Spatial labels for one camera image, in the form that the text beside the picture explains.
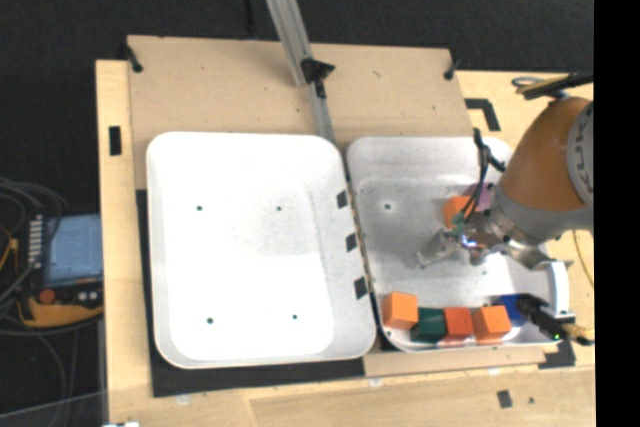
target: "orange cube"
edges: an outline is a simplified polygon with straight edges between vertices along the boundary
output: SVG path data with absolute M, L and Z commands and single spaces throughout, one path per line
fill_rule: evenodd
M 447 334 L 442 339 L 443 342 L 461 342 L 473 334 L 473 321 L 469 308 L 444 308 L 444 321 Z
M 442 213 L 444 214 L 444 222 L 447 225 L 447 228 L 453 228 L 451 219 L 453 219 L 453 216 L 464 208 L 470 197 L 471 196 L 452 196 L 444 204 L 444 206 L 442 207 Z
M 473 330 L 480 344 L 500 343 L 511 331 L 511 321 L 503 305 L 483 306 L 473 312 Z
M 411 329 L 418 323 L 418 297 L 391 292 L 382 301 L 382 323 L 394 329 Z

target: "metal rod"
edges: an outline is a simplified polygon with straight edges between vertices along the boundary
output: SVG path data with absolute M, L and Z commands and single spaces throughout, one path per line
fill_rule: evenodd
M 312 59 L 311 45 L 302 21 L 297 0 L 266 0 L 276 31 L 285 48 L 289 66 L 297 85 L 307 84 L 318 134 L 335 143 L 331 117 L 326 98 L 317 94 L 313 82 L 308 83 L 302 70 L 302 62 Z

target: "electronic device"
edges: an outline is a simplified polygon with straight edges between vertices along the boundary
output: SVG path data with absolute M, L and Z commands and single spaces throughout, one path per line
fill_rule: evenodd
M 18 311 L 33 328 L 52 328 L 88 320 L 103 312 L 102 230 L 96 213 L 37 214 L 19 240 L 18 274 L 29 275 L 18 288 Z

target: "white tray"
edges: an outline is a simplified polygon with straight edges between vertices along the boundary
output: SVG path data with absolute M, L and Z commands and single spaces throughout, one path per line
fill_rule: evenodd
M 375 340 L 344 165 L 306 135 L 169 132 L 147 150 L 153 322 L 182 368 L 357 358 Z
M 499 161 L 508 161 L 512 150 L 490 137 L 484 142 Z M 382 301 L 393 291 L 414 294 L 418 305 L 430 308 L 489 305 L 503 294 L 530 293 L 556 304 L 568 303 L 568 277 L 564 262 L 552 262 L 544 270 L 530 270 L 510 256 L 489 255 L 471 265 L 464 250 L 426 267 L 417 254 L 444 227 L 442 206 L 453 195 L 463 194 L 478 182 L 478 151 L 471 137 L 366 137 L 347 150 L 364 247 L 373 292 Z M 489 168 L 486 183 L 500 175 Z M 465 343 L 414 342 L 407 330 L 384 328 L 388 341 L 405 352 L 464 348 Z M 553 344 L 538 327 L 526 323 L 514 327 L 502 344 Z

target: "green block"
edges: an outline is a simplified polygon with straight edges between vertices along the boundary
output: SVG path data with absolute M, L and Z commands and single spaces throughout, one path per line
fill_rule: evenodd
M 447 334 L 444 310 L 418 308 L 418 323 L 411 328 L 411 341 L 437 343 Z

